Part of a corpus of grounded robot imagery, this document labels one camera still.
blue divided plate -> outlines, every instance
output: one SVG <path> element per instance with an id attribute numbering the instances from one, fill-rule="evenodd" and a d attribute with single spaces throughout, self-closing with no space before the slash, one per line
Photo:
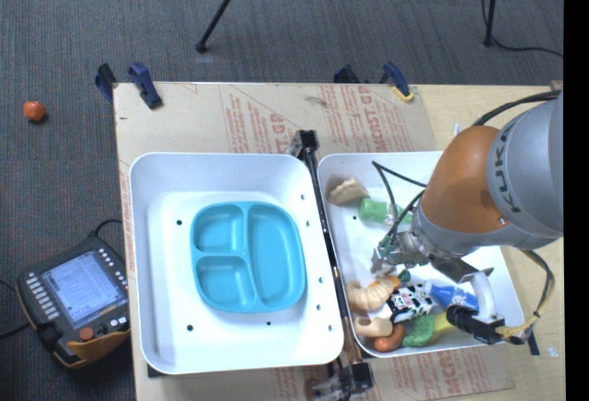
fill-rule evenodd
<path id="1" fill-rule="evenodd" d="M 279 311 L 295 304 L 306 287 L 293 218 L 260 201 L 201 209 L 192 220 L 191 263 L 199 295 L 223 311 Z"/>

toy food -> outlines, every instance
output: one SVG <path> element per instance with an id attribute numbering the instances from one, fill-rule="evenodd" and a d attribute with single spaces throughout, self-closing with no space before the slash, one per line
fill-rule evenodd
<path id="1" fill-rule="evenodd" d="M 403 344 L 404 337 L 405 327 L 402 324 L 395 324 L 390 336 L 375 339 L 375 349 L 379 352 L 390 352 L 398 349 Z"/>
<path id="2" fill-rule="evenodd" d="M 385 275 L 382 279 L 387 279 L 393 282 L 393 292 L 401 288 L 401 279 L 396 275 Z M 373 281 L 369 286 L 378 285 L 380 283 L 378 280 Z"/>
<path id="3" fill-rule="evenodd" d="M 353 320 L 353 330 L 359 336 L 386 337 L 393 332 L 393 323 L 384 317 L 377 316 L 370 319 L 368 316 L 358 316 Z"/>
<path id="4" fill-rule="evenodd" d="M 350 201 L 368 198 L 370 195 L 354 178 L 344 180 L 329 193 L 328 200 L 334 205 L 343 205 Z"/>
<path id="5" fill-rule="evenodd" d="M 403 212 L 403 208 L 399 205 L 397 207 L 397 214 Z M 386 226 L 392 226 L 395 223 L 395 214 L 393 213 L 393 205 L 387 201 L 376 201 L 372 199 L 361 199 L 358 203 L 358 218 L 365 223 L 381 223 Z M 398 224 L 399 230 L 404 231 L 409 229 L 412 221 L 412 214 L 408 212 Z"/>
<path id="6" fill-rule="evenodd" d="M 361 310 L 380 308 L 395 291 L 395 283 L 391 279 L 378 278 L 374 284 L 363 288 L 358 280 L 346 283 L 346 294 L 351 306 Z"/>
<path id="7" fill-rule="evenodd" d="M 445 313 L 421 315 L 415 318 L 413 330 L 403 339 L 403 347 L 423 347 L 432 342 L 441 332 L 456 329 L 445 317 Z"/>
<path id="8" fill-rule="evenodd" d="M 22 111 L 31 121 L 41 121 L 45 116 L 45 106 L 37 100 L 25 102 Z"/>

